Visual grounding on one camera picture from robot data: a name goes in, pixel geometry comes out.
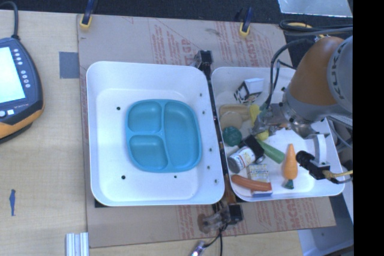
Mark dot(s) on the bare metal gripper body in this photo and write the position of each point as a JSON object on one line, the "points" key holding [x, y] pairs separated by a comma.
{"points": [[289, 120]]}

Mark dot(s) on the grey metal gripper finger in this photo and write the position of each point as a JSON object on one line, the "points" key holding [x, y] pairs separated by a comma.
{"points": [[264, 114], [258, 128]]}

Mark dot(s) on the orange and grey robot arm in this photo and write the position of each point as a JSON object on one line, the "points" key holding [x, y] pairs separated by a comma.
{"points": [[312, 75]]}

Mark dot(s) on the yellow banana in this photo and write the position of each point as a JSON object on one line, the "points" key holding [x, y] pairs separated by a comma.
{"points": [[255, 112]]}

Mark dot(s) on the small black box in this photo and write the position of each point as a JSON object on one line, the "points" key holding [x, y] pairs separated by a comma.
{"points": [[255, 144]]}

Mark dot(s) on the white plastic tray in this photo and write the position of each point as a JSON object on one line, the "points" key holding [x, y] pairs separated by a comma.
{"points": [[105, 129], [303, 141]]}

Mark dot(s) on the white carton with black print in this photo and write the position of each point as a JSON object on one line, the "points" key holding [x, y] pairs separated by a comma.
{"points": [[250, 90]]}

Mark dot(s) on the round beige biscuit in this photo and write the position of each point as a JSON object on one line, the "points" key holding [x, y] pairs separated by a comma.
{"points": [[230, 120]]}

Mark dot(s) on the green cucumber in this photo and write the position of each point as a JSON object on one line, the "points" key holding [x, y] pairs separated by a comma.
{"points": [[273, 153]]}

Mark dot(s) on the tan bread slice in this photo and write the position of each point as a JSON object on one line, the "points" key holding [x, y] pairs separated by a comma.
{"points": [[232, 108]]}

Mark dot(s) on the white can with red label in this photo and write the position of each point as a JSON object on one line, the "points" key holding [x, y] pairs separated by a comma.
{"points": [[242, 159]]}

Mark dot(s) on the white yellow and blue packet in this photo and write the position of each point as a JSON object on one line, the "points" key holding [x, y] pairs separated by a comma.
{"points": [[259, 172]]}

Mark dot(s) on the orange carrot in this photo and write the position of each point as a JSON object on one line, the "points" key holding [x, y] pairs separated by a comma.
{"points": [[290, 166]]}

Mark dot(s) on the orange sausage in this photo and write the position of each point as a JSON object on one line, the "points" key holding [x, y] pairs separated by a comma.
{"points": [[250, 183]]}

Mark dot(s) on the blue divided plate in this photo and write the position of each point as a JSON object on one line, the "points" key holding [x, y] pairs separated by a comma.
{"points": [[163, 136]]}

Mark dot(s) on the brown cardboard board red print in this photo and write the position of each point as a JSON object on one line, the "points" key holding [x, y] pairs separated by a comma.
{"points": [[135, 39]]}

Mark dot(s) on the black cylinder on white bracket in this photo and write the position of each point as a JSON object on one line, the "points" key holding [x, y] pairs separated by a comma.
{"points": [[312, 163]]}

